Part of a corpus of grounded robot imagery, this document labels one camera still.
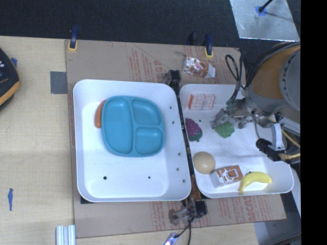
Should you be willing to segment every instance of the blue mark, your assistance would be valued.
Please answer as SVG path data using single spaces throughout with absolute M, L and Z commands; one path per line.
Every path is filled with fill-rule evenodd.
M 255 7 L 255 11 L 256 11 L 256 13 L 259 15 L 259 16 L 265 16 L 266 14 L 268 14 L 268 12 L 267 12 L 267 10 L 266 10 L 266 8 L 260 13 L 259 12 L 259 8 L 260 8 L 261 6 L 256 6 Z
M 17 67 L 17 59 L 12 57 L 11 61 L 15 65 L 15 67 Z
M 12 210 L 12 199 L 14 197 L 14 195 L 12 194 L 13 192 L 13 189 L 10 188 L 9 189 L 9 193 L 8 193 L 8 201 L 9 201 L 9 210 L 11 211 Z

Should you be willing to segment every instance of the white tray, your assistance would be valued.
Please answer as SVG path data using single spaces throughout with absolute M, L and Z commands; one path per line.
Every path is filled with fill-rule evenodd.
M 105 146 L 94 115 L 101 101 L 117 95 L 143 97 L 161 110 L 166 140 L 150 157 L 123 157 Z M 175 92 L 164 84 L 82 80 L 73 91 L 77 185 L 90 202 L 176 201 L 191 191 Z
M 290 165 L 283 161 L 273 162 L 255 146 L 258 137 L 255 133 L 254 123 L 248 123 L 245 128 L 238 129 L 230 137 L 222 138 L 210 126 L 210 121 L 215 119 L 221 108 L 226 107 L 227 100 L 231 97 L 235 85 L 199 85 L 188 84 L 180 90 L 183 117 L 193 119 L 202 129 L 203 136 L 200 140 L 189 141 L 192 156 L 197 152 L 205 151 L 213 155 L 216 168 L 229 165 L 240 165 L 251 171 L 267 173 L 272 178 L 272 183 L 255 182 L 249 185 L 242 193 L 238 192 L 239 183 L 215 188 L 209 175 L 200 174 L 195 170 L 195 178 L 199 190 L 209 198 L 238 197 L 247 195 L 262 195 L 289 192 L 293 188 L 293 174 Z M 213 93 L 215 102 L 212 110 L 190 111 L 188 108 L 192 93 Z M 262 138 L 271 141 L 270 129 L 258 126 Z

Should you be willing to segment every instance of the blue divided plate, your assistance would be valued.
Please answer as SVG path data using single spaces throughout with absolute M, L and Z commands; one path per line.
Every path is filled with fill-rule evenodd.
M 106 100 L 101 114 L 102 135 L 108 149 L 120 156 L 145 157 L 161 151 L 165 125 L 158 106 L 133 96 Z

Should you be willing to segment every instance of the round tan toy food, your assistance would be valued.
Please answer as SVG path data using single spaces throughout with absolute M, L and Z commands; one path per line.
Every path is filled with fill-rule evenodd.
M 216 166 L 214 157 L 207 152 L 198 152 L 193 156 L 194 168 L 201 174 L 211 173 Z

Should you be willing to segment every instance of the blue clamp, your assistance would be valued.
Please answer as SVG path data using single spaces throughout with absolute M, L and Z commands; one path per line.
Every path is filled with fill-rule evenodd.
M 70 50 L 70 51 L 76 51 L 76 49 L 77 49 L 77 44 L 78 44 L 78 41 L 76 40 L 77 33 L 78 33 L 78 25 L 75 24 L 75 25 L 73 25 L 72 39 L 68 43 L 68 50 Z
M 211 58 L 214 56 L 213 53 L 213 40 L 211 38 L 211 36 L 209 34 L 205 35 L 205 56 L 207 56 L 208 58 Z

